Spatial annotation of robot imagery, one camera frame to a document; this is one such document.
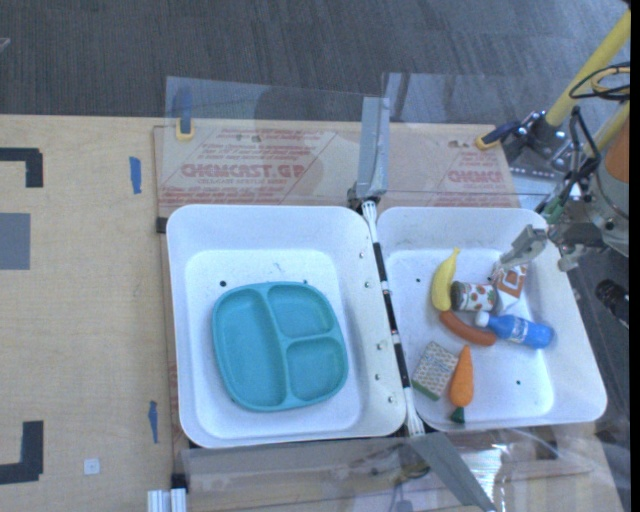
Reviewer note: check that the orange carrot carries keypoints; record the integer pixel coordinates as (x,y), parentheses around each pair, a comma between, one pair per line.
(462,377)

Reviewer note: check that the yellow banana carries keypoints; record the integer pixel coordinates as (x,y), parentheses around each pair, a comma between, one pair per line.
(443,285)

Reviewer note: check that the orange and white carton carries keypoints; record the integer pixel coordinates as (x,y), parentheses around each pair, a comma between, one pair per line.
(514,287)

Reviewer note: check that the white and green packet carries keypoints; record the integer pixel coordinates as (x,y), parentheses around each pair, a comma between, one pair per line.
(434,370)

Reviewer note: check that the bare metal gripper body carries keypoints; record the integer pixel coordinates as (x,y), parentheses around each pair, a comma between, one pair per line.
(585,235)

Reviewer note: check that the orange sausage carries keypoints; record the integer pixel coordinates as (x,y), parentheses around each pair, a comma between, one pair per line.
(465,330)

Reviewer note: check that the blue bottle with white cap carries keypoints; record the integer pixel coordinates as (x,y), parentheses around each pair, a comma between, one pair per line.
(522,331)

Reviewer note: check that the brown cardboard board red print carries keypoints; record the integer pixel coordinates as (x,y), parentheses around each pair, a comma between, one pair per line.
(260,167)

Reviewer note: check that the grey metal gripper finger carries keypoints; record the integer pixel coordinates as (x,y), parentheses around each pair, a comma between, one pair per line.
(529,242)

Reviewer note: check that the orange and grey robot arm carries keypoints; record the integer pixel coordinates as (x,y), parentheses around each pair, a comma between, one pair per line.
(616,165)

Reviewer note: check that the blue divided plate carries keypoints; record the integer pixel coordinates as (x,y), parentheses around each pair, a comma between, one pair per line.
(250,345)

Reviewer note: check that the thin black and white rod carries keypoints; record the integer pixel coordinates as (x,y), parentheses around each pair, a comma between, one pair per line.
(388,300)

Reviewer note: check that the white can with red print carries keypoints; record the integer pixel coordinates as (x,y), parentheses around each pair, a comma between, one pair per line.
(477,296)

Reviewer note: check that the white plastic tray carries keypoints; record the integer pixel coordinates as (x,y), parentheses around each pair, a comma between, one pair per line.
(540,390)
(350,240)

